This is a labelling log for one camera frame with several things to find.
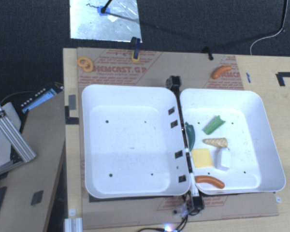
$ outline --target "white cable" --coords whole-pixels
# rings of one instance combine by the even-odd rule
[[[252,43],[251,46],[250,46],[250,55],[252,55],[252,51],[251,50],[252,50],[252,47],[254,46],[255,43],[257,43],[258,41],[264,40],[264,39],[269,39],[269,38],[276,37],[277,35],[279,35],[284,30],[284,25],[285,25],[285,21],[286,21],[286,14],[287,14],[287,8],[288,8],[288,0],[287,0],[287,3],[286,3],[286,10],[285,10],[285,13],[284,13],[284,20],[283,20],[281,29],[274,35],[263,37],[261,39],[256,40],[254,43]]]

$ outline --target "dark floor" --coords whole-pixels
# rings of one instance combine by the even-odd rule
[[[276,33],[284,0],[137,0],[143,50],[249,55]],[[70,39],[69,0],[0,0],[0,101],[9,94],[63,82],[64,47],[128,48],[128,43]],[[258,42],[254,55],[290,56],[290,0],[284,31]],[[62,222],[60,179],[52,227]]]

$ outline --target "silver sheet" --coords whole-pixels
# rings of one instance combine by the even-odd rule
[[[141,38],[136,0],[113,0],[108,6],[113,15],[100,15],[97,7],[108,0],[70,0],[72,39],[130,42]]]

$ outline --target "yellow cheese slice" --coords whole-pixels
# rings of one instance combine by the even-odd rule
[[[213,167],[213,161],[209,149],[193,149],[191,151],[195,168]]]

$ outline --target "brown cardboard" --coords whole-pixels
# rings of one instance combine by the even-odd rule
[[[192,88],[243,89],[235,56],[215,55],[213,61],[206,54],[141,51],[139,63],[129,61],[131,51],[115,49],[79,48],[78,57],[93,60],[96,69],[85,73],[78,68],[78,97],[80,117],[80,155],[82,176],[82,214],[84,229],[124,227],[180,222],[173,214],[183,203],[181,197],[147,198],[89,202],[84,185],[84,144],[81,93],[89,84],[136,85],[163,87],[170,75],[180,75],[181,90]],[[231,75],[210,78],[219,66],[232,65]],[[277,216],[272,193],[211,196],[204,198],[205,209],[189,221],[219,220]]]

